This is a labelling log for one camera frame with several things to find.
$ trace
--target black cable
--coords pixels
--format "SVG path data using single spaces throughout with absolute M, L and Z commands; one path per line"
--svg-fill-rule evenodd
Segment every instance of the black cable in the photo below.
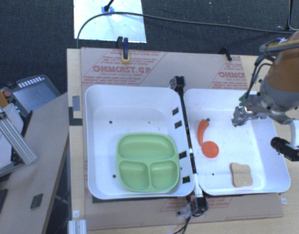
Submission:
M 246 99 L 248 98 L 249 93 L 250 93 L 250 91 L 251 91 L 251 89 L 252 89 L 254 83 L 256 82 L 256 80 L 257 80 L 257 78 L 258 78 L 258 75 L 259 75 L 259 72 L 260 72 L 260 70 L 261 70 L 261 68 L 262 68 L 263 66 L 271 66 L 271 64 L 270 64 L 270 63 L 263 63 L 263 64 L 261 64 L 259 67 L 258 67 L 258 66 L 255 66 L 255 69 L 254 69 L 254 71 L 253 71 L 253 74 L 252 74 L 252 77 L 251 77 L 251 81 L 250 81 L 250 84 L 249 84 L 249 88 L 248 88 L 248 90 L 247 90 L 247 92 L 246 92 Z
M 63 221 L 61 222 L 60 226 L 57 228 L 56 232 L 54 234 L 58 234 L 60 230 L 66 225 L 66 220 L 68 218 L 68 212 L 65 214 Z
M 185 225 L 181 229 L 179 229 L 178 231 L 174 232 L 173 234 L 178 234 L 180 232 L 181 232 L 181 234 L 184 234 L 185 231 L 187 230 L 187 226 L 188 226 L 188 222 L 190 221 L 190 218 L 191 217 L 188 217 L 186 222 L 185 222 Z
M 202 214 L 204 214 L 204 211 L 197 211 L 192 216 L 194 216 L 194 217 L 200 217 Z
M 164 21 L 172 21 L 172 22 L 179 22 L 179 23 L 188 23 L 188 24 L 196 24 L 196 25 L 207 25 L 207 26 L 216 26 L 216 27 L 226 27 L 226 28 L 235 28 L 235 29 L 242 29 L 242 30 L 251 30 L 251 31 L 259 31 L 259 32 L 266 32 L 266 33 L 274 33 L 274 34 L 287 34 L 291 35 L 292 32 L 281 32 L 281 31 L 272 31 L 272 30 L 262 30 L 262 29 L 255 29 L 255 28 L 249 28 L 249 27 L 241 27 L 241 26 L 235 26 L 235 25 L 228 25 L 228 24 L 219 24 L 219 23 L 208 23 L 208 22 L 197 22 L 197 21 L 185 21 L 185 20 L 177 20 L 177 19 L 169 19 L 169 18 L 162 18 L 162 17 L 156 17 L 146 14 L 139 14 L 139 13 L 133 13 L 133 12 L 109 12 L 109 13 L 103 13 L 99 15 L 95 15 L 88 20 L 84 22 L 84 24 L 80 27 L 77 35 L 77 42 L 76 47 L 78 48 L 78 41 L 79 36 L 83 28 L 93 19 L 102 17 L 102 16 L 108 16 L 108 15 L 131 15 L 131 16 L 139 16 L 144 18 L 152 18 L 157 20 L 164 20 Z
M 63 202 L 65 197 L 70 193 L 71 189 L 67 190 L 67 192 L 61 197 L 61 199 L 58 201 L 58 203 L 52 207 L 52 212 Z

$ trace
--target black carpet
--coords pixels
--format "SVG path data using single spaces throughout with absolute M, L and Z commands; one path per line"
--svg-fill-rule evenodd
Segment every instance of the black carpet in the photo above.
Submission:
M 141 0 L 143 13 L 264 30 L 286 27 L 289 0 Z M 73 0 L 0 0 L 0 88 L 8 81 L 46 74 L 67 91 L 66 49 L 75 48 Z M 299 0 L 291 24 L 299 28 Z M 285 35 L 145 19 L 147 43 L 133 49 L 257 55 L 261 44 Z M 114 42 L 80 41 L 114 48 Z

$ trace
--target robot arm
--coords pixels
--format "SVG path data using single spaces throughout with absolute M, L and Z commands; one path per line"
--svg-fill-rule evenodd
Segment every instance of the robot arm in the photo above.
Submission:
M 271 141 L 271 145 L 290 160 L 299 160 L 299 120 L 286 115 L 287 111 L 299 106 L 299 31 L 288 40 L 281 39 L 276 44 L 269 42 L 261 46 L 260 51 L 263 54 L 255 63 L 248 91 L 240 98 L 240 106 L 235 108 L 232 124 L 241 126 L 250 119 L 267 117 L 279 124 L 289 124 L 291 142 L 277 137 Z M 264 59 L 273 63 L 261 80 L 260 91 L 255 95 L 250 94 L 261 67 L 267 65 L 260 65 Z

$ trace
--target wire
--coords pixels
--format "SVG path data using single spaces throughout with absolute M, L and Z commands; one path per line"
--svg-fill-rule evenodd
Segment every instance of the wire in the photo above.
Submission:
M 270 41 L 266 44 L 263 44 L 260 48 L 260 52 L 278 52 L 278 51 L 283 51 L 287 49 L 294 49 L 294 48 L 299 48 L 299 40 L 294 40 L 294 41 L 289 41 L 289 42 L 283 42 L 283 43 L 277 43 L 275 44 L 274 41 Z
M 194 216 L 194 217 L 200 217 L 203 214 L 204 214 L 204 211 L 197 211 L 192 216 Z
M 260 72 L 260 70 L 261 70 L 261 68 L 263 66 L 271 66 L 271 64 L 270 63 L 263 63 L 259 67 L 255 66 L 255 69 L 253 71 L 253 74 L 252 74 L 252 77 L 251 77 L 251 81 L 250 81 L 250 84 L 249 84 L 249 88 L 248 88 L 248 90 L 246 92 L 246 97 L 245 97 L 246 99 L 248 98 L 249 93 L 250 93 L 250 91 L 251 91 L 251 89 L 253 87 L 253 84 L 255 84 L 255 82 L 256 82 L 256 80 L 258 78 L 259 72 Z
M 181 229 L 179 229 L 178 231 L 174 232 L 173 234 L 178 234 L 180 232 L 181 232 L 181 234 L 184 234 L 185 231 L 187 230 L 187 226 L 188 226 L 188 222 L 190 221 L 190 218 L 191 217 L 188 217 L 186 222 L 185 222 L 185 225 Z
M 65 197 L 70 193 L 71 189 L 68 189 L 67 192 L 61 197 L 61 199 L 58 201 L 58 203 L 52 207 L 52 212 L 54 212 L 54 210 L 63 202 L 63 200 L 65 199 Z
M 198 22 L 198 21 L 186 21 L 186 20 L 178 20 L 178 19 L 169 19 L 169 18 L 162 18 L 162 17 L 156 17 L 146 14 L 139 14 L 139 13 L 133 13 L 133 12 L 109 12 L 109 13 L 103 13 L 99 15 L 95 15 L 88 20 L 84 22 L 84 24 L 80 27 L 77 35 L 77 41 L 76 41 L 76 47 L 78 47 L 78 41 L 79 36 L 83 28 L 93 19 L 102 17 L 102 16 L 109 16 L 109 15 L 131 15 L 131 16 L 138 16 L 138 17 L 144 17 L 144 18 L 151 18 L 151 19 L 157 19 L 157 20 L 164 20 L 164 21 L 172 21 L 172 22 L 178 22 L 178 23 L 188 23 L 188 24 L 196 24 L 196 25 L 207 25 L 207 26 L 219 26 L 219 27 L 226 27 L 226 28 L 234 28 L 234 29 L 242 29 L 242 30 L 250 30 L 250 31 L 258 31 L 258 32 L 266 32 L 266 33 L 274 33 L 274 34 L 287 34 L 291 35 L 292 32 L 281 32 L 281 31 L 272 31 L 272 30 L 262 30 L 262 29 L 255 29 L 255 28 L 249 28 L 249 27 L 242 27 L 242 26 L 235 26 L 235 25 L 228 25 L 228 24 L 219 24 L 219 23 L 208 23 L 208 22 Z
M 62 230 L 63 227 L 67 224 L 67 218 L 68 218 L 68 212 L 65 214 L 63 221 L 61 222 L 60 226 L 57 228 L 56 232 L 54 234 L 58 234 L 60 230 Z

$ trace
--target wooden table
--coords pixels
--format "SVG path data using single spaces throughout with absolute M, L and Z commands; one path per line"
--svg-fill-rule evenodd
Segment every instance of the wooden table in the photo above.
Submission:
M 0 183 L 0 190 L 8 190 L 0 214 L 0 234 L 46 233 L 67 154 L 68 127 L 67 94 L 33 112 L 25 140 L 38 158 Z M 40 206 L 31 209 L 34 196 L 40 194 Z
M 72 107 L 73 95 L 81 94 L 81 55 L 80 50 L 68 50 L 68 91 L 69 106 Z M 253 63 L 256 57 L 241 56 L 243 69 L 247 81 L 250 80 L 253 71 Z M 261 70 L 260 77 L 266 75 L 267 70 Z M 289 112 L 289 116 L 299 118 L 298 110 Z M 81 118 L 82 112 L 74 111 L 75 118 Z M 289 126 L 281 126 L 275 123 L 276 131 L 279 137 L 290 139 Z M 71 185 L 72 185 L 72 210 L 79 210 L 79 216 L 74 220 L 85 219 L 84 202 L 84 165 L 83 165 L 83 139 L 82 127 L 70 127 L 70 147 L 71 147 Z M 287 200 L 287 204 L 282 206 L 284 217 L 225 221 L 210 223 L 189 224 L 186 233 L 233 233 L 233 234 L 251 234 L 251 233 L 299 233 L 299 162 L 286 160 L 287 168 L 291 177 L 290 189 L 281 195 Z M 152 226 L 140 228 L 124 228 L 112 230 L 88 231 L 89 234 L 171 234 L 181 228 L 181 225 Z

